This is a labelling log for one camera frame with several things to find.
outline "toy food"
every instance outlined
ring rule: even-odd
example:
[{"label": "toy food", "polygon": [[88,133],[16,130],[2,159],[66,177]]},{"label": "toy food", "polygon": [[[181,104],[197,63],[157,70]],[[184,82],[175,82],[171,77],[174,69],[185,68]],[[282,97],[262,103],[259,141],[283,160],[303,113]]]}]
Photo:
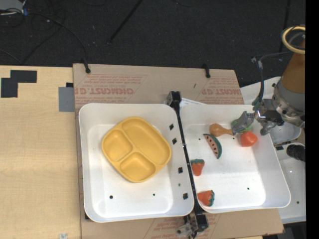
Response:
[{"label": "toy food", "polygon": [[201,175],[201,172],[204,168],[205,161],[204,159],[193,159],[190,161],[191,169],[195,176]]},{"label": "toy food", "polygon": [[220,158],[221,153],[222,153],[222,148],[221,148],[220,142],[213,135],[205,133],[204,136],[205,136],[205,139],[208,142],[210,148],[214,152],[216,158],[217,159]]},{"label": "toy food", "polygon": [[243,132],[240,136],[241,145],[243,147],[253,146],[257,142],[258,137],[251,131]]},{"label": "toy food", "polygon": [[197,193],[198,200],[206,206],[212,206],[215,200],[215,193],[212,190],[207,190]]},{"label": "toy food", "polygon": [[233,132],[231,129],[226,129],[222,127],[220,124],[214,123],[210,125],[209,127],[209,133],[215,137],[219,137],[222,134],[230,134],[233,135]]}]

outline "toy tomato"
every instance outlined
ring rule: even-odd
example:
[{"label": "toy tomato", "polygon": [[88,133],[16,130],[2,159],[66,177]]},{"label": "toy tomato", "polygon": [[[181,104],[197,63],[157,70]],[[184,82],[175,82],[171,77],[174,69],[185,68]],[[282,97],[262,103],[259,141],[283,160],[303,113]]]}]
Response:
[{"label": "toy tomato", "polygon": [[243,132],[240,136],[241,145],[243,147],[253,146],[257,142],[258,137],[251,131]]}]

